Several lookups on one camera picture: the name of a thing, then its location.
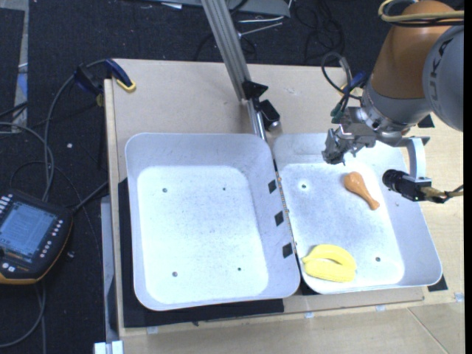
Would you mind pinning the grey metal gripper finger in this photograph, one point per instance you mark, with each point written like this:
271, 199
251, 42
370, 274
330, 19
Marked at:
329, 149
341, 151

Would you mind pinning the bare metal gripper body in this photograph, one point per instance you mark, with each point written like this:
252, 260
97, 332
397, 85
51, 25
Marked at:
359, 131

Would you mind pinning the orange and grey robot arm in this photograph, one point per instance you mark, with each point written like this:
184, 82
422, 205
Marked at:
405, 61

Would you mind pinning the orange chicken drumstick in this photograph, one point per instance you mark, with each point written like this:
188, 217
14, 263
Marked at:
359, 187

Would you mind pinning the white plastic tray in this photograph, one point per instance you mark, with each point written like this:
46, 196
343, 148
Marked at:
339, 231
203, 231

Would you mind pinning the yellow banana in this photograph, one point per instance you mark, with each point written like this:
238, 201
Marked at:
337, 252

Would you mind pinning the pale wood board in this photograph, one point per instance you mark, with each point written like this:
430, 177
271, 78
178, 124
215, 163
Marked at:
184, 101

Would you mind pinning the black cylinder on white bracket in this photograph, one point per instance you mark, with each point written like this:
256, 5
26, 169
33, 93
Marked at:
405, 184

